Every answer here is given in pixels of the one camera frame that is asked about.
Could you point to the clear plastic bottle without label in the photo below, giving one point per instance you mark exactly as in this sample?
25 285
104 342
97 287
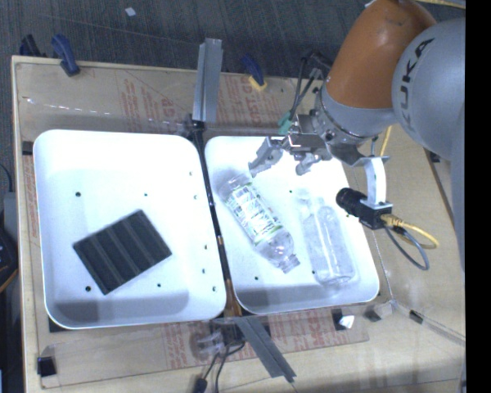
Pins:
329 244

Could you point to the clear plastic bottle green label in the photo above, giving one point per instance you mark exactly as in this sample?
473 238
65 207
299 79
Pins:
258 219

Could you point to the black ribbed rectangular pad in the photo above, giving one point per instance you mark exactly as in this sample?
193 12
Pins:
122 252

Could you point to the white plastic tray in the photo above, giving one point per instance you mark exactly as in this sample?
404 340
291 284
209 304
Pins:
122 236
286 285

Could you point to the black cylinder on white bracket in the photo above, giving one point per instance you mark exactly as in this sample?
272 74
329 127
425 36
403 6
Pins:
372 203

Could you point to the brown cardboard board red print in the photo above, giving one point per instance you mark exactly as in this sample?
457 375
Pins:
237 96

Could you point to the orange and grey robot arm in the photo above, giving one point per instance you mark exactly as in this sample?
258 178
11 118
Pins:
376 60

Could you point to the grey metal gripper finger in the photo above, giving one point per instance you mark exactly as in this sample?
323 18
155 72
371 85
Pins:
266 156
307 163

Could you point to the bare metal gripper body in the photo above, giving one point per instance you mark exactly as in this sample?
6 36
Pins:
311 135

